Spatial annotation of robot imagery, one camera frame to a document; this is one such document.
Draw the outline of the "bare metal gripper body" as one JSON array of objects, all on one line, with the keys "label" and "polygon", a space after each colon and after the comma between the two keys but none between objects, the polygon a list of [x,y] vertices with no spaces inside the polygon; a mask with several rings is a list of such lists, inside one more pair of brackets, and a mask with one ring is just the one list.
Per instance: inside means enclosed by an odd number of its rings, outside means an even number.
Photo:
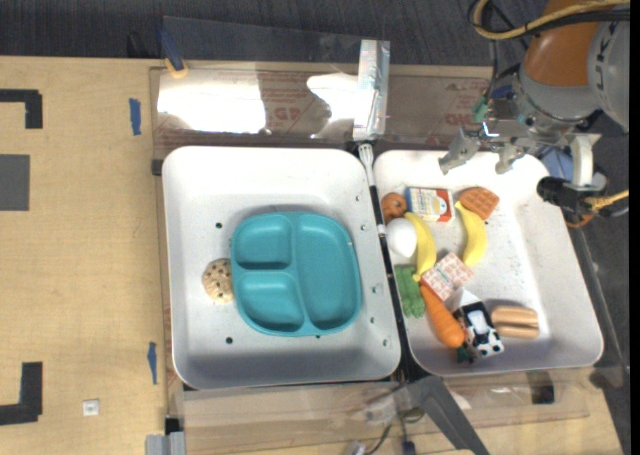
[{"label": "bare metal gripper body", "polygon": [[481,141],[498,149],[556,145],[575,129],[575,122],[550,116],[528,100],[489,99],[481,103]]}]

